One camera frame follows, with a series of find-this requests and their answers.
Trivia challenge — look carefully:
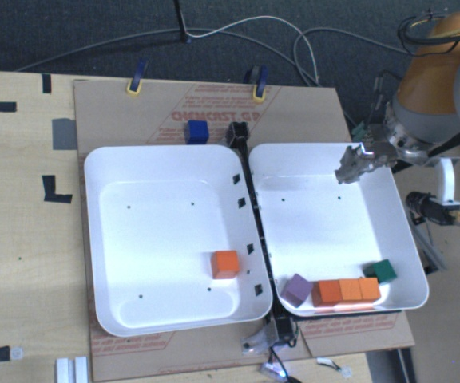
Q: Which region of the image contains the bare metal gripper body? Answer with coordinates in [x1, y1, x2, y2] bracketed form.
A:
[364, 122, 429, 172]

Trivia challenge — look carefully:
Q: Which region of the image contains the white plastic tray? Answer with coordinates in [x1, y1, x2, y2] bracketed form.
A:
[248, 141, 430, 318]
[83, 144, 275, 338]

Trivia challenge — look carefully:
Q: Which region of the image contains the green cube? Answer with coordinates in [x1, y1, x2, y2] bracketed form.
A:
[363, 259, 398, 286]

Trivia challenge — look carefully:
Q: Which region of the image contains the orange cube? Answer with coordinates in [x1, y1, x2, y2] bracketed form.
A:
[338, 278, 363, 304]
[311, 279, 343, 308]
[358, 277, 383, 302]
[209, 250, 241, 281]

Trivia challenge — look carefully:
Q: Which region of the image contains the purple cube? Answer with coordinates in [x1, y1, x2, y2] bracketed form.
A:
[280, 273, 315, 309]

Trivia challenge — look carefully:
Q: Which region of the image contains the blue cube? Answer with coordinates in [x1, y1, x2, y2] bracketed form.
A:
[184, 119, 209, 145]

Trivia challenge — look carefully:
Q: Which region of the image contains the brown cardboard board, red print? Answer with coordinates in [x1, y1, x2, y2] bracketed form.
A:
[73, 78, 416, 382]

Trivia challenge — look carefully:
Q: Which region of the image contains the black cylinder on white bracket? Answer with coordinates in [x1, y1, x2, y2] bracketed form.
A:
[405, 156, 460, 227]

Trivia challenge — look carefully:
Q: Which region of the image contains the black block with thin wires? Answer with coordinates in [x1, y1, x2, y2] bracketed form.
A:
[225, 120, 252, 149]
[273, 314, 299, 345]

